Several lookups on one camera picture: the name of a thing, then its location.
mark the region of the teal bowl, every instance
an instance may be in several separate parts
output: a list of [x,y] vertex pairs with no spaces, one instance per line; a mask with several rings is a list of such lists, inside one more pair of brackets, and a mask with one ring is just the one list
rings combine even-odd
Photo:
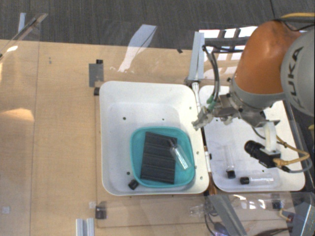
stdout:
[[[177,144],[183,148],[188,160],[190,161],[191,165],[193,165],[193,167],[183,170],[176,163],[174,184],[140,178],[146,132],[176,137]],[[134,131],[130,139],[130,159],[134,178],[143,186],[150,188],[170,188],[183,186],[190,183],[195,175],[194,160],[189,137],[185,132],[175,127],[143,127]]]

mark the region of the white plastic tray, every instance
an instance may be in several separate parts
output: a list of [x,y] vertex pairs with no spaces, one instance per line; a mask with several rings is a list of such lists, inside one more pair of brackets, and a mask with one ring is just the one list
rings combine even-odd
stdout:
[[[204,86],[200,89],[200,101],[205,105],[209,98],[213,86]],[[228,87],[221,87],[220,94],[228,93]],[[285,113],[283,102],[276,102],[272,108],[265,110],[267,119],[281,120],[276,126],[279,137],[284,141],[295,146],[291,133],[290,125]],[[262,135],[263,129],[257,129]],[[267,169],[258,160],[250,157],[244,151],[244,145],[247,141],[253,140],[265,144],[263,139],[255,135],[252,128],[241,119],[234,119],[230,125],[224,125],[220,119],[215,118],[210,124],[205,126],[205,135],[209,153],[212,154],[211,171],[216,186],[226,192],[260,192],[260,191],[298,191],[305,185],[305,176],[303,173],[289,174],[278,168]],[[228,179],[226,174],[226,158],[224,148],[229,147],[232,153],[236,178]],[[298,154],[288,148],[278,145],[282,152],[282,158],[291,160],[298,158]],[[300,163],[289,166],[293,170],[301,169]],[[270,185],[241,185],[239,178],[256,174],[271,174],[274,178]]]
[[[113,195],[196,194],[209,185],[202,136],[191,122],[197,118],[192,90],[184,85],[110,81],[100,89],[102,140],[102,182]],[[176,188],[128,187],[134,179],[129,141],[138,128],[172,126],[190,139],[196,165],[195,177],[188,185]]]

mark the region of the wooden surface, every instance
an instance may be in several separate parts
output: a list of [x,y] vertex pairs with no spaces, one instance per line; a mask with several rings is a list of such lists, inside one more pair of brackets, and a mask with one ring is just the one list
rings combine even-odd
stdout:
[[[26,57],[27,48],[24,50],[21,54]],[[24,108],[28,111],[23,112],[23,118],[21,113],[13,111],[12,119],[17,118],[18,123],[11,128],[6,125],[5,129],[0,129],[1,142],[11,138],[8,149],[19,158],[5,157],[1,150],[0,191],[3,194],[6,188],[10,190],[4,194],[6,204],[11,206],[9,216],[1,215],[1,235],[28,235],[30,232],[32,236],[72,236],[75,235],[77,218],[94,217],[95,210],[89,205],[97,199],[96,119],[94,89],[89,87],[89,63],[103,59],[106,80],[131,78],[179,83],[188,74],[190,51],[184,50],[179,54],[176,50],[152,49],[141,54],[132,62],[127,73],[118,73],[126,47],[40,43],[38,75],[33,74],[33,79],[37,81],[35,108],[26,105]],[[143,67],[144,79],[138,76],[138,67]],[[166,75],[166,69],[168,76],[161,79],[160,74]],[[24,101],[29,102],[24,94],[15,95],[11,110],[19,109],[16,102]],[[32,131],[28,130],[30,127],[34,127],[33,143]],[[10,166],[5,173],[12,179],[10,182],[2,175],[6,169],[3,158]],[[14,193],[20,193],[20,203]],[[278,227],[279,223],[285,224],[278,219],[245,222],[245,225],[253,235]],[[182,225],[95,227],[95,235],[207,235],[207,231],[200,220],[200,223]]]

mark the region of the teal tray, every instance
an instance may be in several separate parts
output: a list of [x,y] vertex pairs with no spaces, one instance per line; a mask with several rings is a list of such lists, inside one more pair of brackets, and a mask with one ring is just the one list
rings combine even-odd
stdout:
[[183,186],[190,183],[195,175],[195,168],[191,167],[187,170],[183,170],[179,165],[175,165],[175,180],[174,184],[157,182],[152,180],[145,180],[140,178],[142,156],[144,148],[144,140],[146,132],[152,132],[160,135],[171,136],[177,138],[177,144],[180,145],[191,165],[194,166],[193,154],[189,137],[175,127],[144,127],[139,128],[133,132],[130,139],[130,159],[134,178],[142,185],[151,188],[170,188]]

